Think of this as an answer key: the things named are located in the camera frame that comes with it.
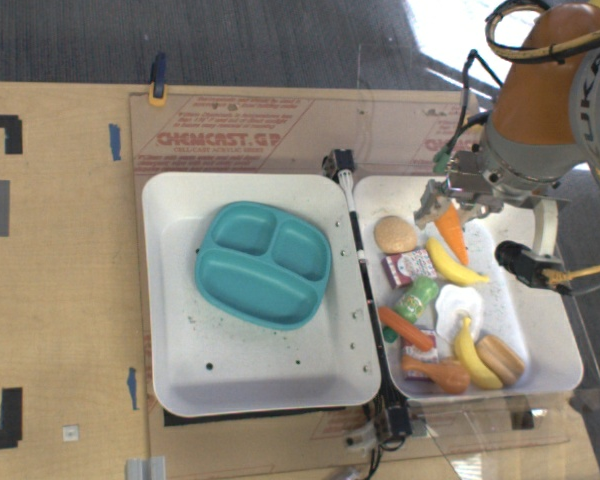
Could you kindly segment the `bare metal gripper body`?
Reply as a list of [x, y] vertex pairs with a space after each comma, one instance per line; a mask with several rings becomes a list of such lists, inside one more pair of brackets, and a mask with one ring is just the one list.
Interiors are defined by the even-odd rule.
[[490, 163], [482, 152], [459, 151], [447, 164], [444, 195], [476, 214], [499, 213], [505, 205], [534, 209], [549, 201], [561, 210], [569, 200], [550, 195], [553, 185], [519, 177], [506, 166]]

